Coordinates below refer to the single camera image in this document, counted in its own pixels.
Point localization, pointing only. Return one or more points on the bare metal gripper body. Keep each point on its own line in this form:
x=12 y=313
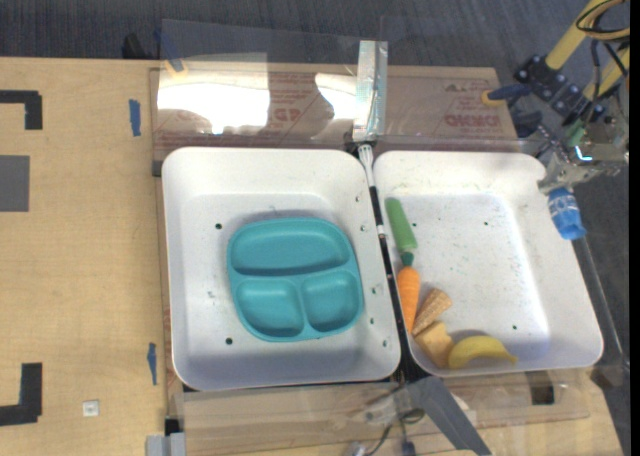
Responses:
x=607 y=141

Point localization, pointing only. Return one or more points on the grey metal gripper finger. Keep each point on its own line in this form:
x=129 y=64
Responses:
x=556 y=170
x=595 y=172

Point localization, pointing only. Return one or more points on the blue bottle white print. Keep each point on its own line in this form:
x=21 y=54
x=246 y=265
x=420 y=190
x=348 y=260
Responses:
x=566 y=216

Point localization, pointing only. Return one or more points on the white plastic tray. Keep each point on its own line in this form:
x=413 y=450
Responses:
x=500 y=269
x=200 y=264

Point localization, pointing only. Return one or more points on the green tube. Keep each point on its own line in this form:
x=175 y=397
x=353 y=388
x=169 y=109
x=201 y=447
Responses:
x=401 y=225

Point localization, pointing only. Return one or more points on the tan waffle cone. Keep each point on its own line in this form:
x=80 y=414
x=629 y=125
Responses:
x=433 y=308

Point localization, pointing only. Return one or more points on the orange carrot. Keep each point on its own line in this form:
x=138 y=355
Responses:
x=409 y=291

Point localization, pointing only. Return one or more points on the yellow banana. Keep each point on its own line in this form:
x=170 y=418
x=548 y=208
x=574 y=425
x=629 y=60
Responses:
x=475 y=349

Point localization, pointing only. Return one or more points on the yellow bread piece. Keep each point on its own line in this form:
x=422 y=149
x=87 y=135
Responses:
x=435 y=344

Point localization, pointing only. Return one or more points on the teal divided plate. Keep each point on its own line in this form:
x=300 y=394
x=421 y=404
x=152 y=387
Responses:
x=295 y=249

